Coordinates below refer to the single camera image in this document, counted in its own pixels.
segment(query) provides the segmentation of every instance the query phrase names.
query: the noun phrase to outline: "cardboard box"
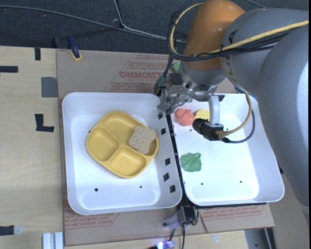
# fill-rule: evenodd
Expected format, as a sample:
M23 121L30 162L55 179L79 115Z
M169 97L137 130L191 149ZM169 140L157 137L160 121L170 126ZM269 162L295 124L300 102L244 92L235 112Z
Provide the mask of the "cardboard box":
M59 95L59 122L64 200L65 245L127 241L169 237L172 230L163 229L161 221L172 216L176 208L138 212L83 216L68 204L65 174L65 152L62 100L72 92L151 92L167 66L165 54L81 51L83 59L74 61L69 50L56 52ZM218 93L235 93L226 79ZM268 204L199 209L200 218L186 234L199 234L273 227Z

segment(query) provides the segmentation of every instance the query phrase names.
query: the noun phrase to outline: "toy bread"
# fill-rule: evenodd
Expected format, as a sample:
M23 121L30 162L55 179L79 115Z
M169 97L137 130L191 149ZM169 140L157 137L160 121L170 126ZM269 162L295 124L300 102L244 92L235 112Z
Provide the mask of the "toy bread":
M140 153L146 154L149 152L150 145L156 137L157 133L155 130L138 126L130 137L128 144Z

